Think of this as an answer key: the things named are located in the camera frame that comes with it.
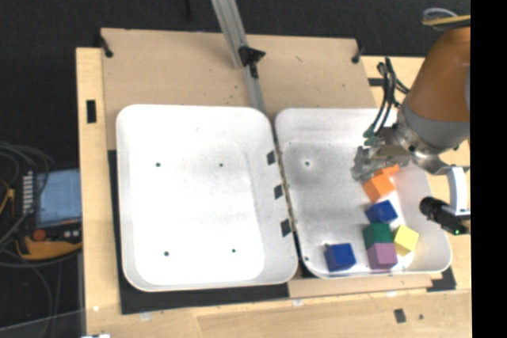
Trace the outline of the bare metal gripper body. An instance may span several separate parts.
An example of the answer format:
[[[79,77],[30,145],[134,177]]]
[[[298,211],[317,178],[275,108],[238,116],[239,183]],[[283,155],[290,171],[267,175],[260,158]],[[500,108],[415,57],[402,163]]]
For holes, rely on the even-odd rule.
[[[410,129],[385,127],[372,146],[371,161],[379,167],[413,163],[427,173],[446,174],[448,164],[440,159],[442,152]]]

